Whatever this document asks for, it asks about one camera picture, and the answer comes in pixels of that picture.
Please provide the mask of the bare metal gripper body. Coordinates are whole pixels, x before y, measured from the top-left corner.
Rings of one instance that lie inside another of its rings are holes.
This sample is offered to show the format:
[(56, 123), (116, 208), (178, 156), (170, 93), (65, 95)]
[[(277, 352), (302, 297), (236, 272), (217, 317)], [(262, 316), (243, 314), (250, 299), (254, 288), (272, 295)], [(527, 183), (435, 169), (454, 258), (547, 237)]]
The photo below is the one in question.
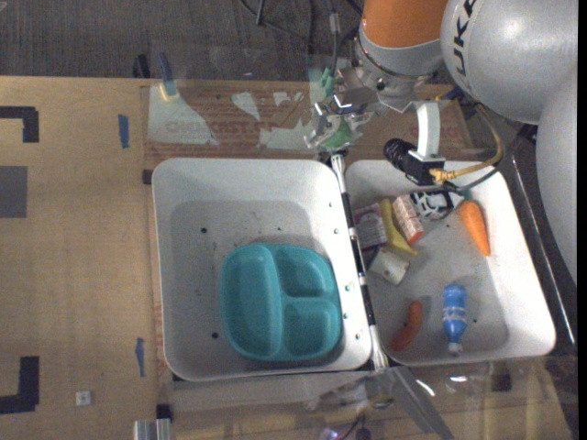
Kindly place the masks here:
[(349, 65), (336, 72), (331, 109), (336, 114), (403, 113), (417, 101), (416, 89), (429, 78), (400, 75), (377, 66)]

